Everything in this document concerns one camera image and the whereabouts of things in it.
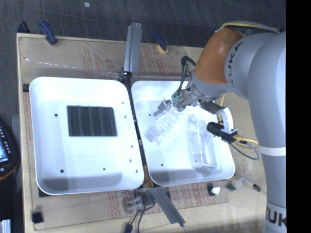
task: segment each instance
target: transparent object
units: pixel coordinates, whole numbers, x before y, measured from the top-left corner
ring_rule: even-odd
[[[191,134],[192,164],[198,172],[210,172],[217,166],[213,136],[206,130],[206,123],[200,120]]]

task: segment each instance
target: screen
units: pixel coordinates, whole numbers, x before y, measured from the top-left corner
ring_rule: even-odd
[[[2,145],[2,142],[0,141],[0,162],[8,161],[8,157],[4,151],[4,147]]]

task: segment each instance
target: black vent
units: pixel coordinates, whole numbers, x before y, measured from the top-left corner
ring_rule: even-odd
[[[70,136],[116,136],[111,107],[67,106]]]

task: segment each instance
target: clear plastic bottle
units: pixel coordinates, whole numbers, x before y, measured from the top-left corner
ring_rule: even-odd
[[[191,136],[192,164],[198,172],[210,172],[217,166],[213,136],[203,120],[194,126]]]

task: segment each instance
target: white plastic tray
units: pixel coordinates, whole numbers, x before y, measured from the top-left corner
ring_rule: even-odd
[[[199,106],[187,107],[180,113],[168,134],[159,145],[153,141],[156,119],[153,113],[163,100],[169,100],[179,87],[178,81],[137,81],[132,85],[132,96],[148,170],[160,186],[181,185],[229,179],[235,166],[227,143],[219,137],[208,138],[215,150],[217,166],[211,172],[198,172],[192,163],[189,118],[217,122],[215,115]]]
[[[141,186],[141,156],[123,84],[39,77],[30,84],[30,99],[36,180],[42,191],[59,195]],[[69,136],[68,105],[112,107],[117,136]]]

